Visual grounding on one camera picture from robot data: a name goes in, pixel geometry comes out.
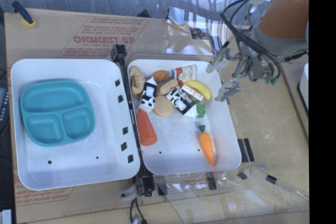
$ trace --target carrot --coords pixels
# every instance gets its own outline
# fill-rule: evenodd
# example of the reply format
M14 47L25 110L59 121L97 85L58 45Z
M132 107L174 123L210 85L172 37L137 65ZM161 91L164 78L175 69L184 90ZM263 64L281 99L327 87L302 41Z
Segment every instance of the carrot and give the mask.
M215 155L214 155L214 149L212 146L211 136L205 132L205 125L200 125L198 128L201 131L201 134L199 135L199 141L200 141L203 153L205 154L210 164L212 166L215 166Z

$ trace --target black hole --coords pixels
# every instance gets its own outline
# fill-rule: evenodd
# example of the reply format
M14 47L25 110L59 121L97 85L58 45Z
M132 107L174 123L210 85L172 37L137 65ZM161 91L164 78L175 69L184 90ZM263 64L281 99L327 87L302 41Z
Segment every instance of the black hole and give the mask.
M129 155L127 159L128 159L128 163L131 163L132 161L134 161L133 155Z
M121 151L124 151L127 148L126 142L122 143L120 146L121 146Z

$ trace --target white object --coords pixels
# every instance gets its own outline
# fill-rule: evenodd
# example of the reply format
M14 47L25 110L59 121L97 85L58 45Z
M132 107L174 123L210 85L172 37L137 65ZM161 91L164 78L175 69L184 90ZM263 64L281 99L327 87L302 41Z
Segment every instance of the white object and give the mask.
M213 96L206 100L206 112L203 118L183 116L174 109L169 117L160 117L149 113L158 141L151 146L141 146L144 163L148 170L156 175L174 175L226 171L237 168L242 155L226 101L214 101L222 84L217 72L207 73L208 62L178 60L134 60L129 66L137 66L148 78L157 70L167 70L172 77L172 69L188 65L197 65L197 79L205 83ZM215 163L212 167L198 141L204 124L205 131L213 139Z
M109 60L24 59L11 70L18 175L44 190L131 178L140 158L119 67ZM34 83L73 80L88 92L96 127L81 141L40 146L27 135L19 98Z
M303 68L303 74L300 80L299 89L306 104L307 110L309 110L309 81L308 81L309 66L308 63L305 64Z

